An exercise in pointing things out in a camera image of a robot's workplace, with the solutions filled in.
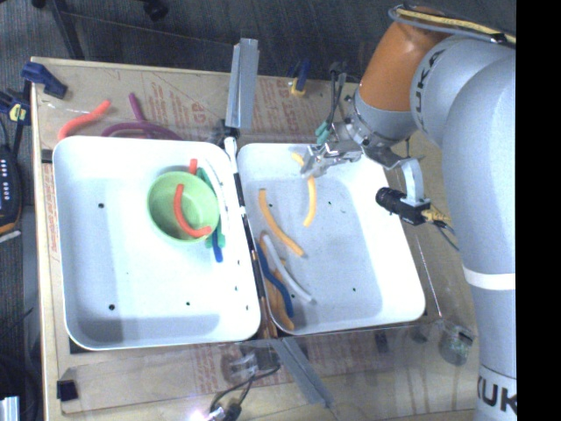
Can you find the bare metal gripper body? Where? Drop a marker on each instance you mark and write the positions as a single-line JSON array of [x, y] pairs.
[[350, 140]]

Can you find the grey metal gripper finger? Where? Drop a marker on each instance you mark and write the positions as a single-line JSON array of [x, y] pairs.
[[308, 159], [321, 167]]

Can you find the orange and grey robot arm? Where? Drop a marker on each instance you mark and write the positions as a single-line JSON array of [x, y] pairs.
[[477, 147]]

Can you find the white plastic tray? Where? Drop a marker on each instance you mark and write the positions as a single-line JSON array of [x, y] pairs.
[[144, 287], [350, 244]]

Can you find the green bowl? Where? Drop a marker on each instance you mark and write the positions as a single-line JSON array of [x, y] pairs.
[[193, 211]]

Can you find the brown cardboard board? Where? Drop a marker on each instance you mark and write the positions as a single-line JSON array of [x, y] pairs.
[[131, 375]]

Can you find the black cylinder on white bracket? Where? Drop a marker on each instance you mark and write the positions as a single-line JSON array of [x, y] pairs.
[[401, 204]]

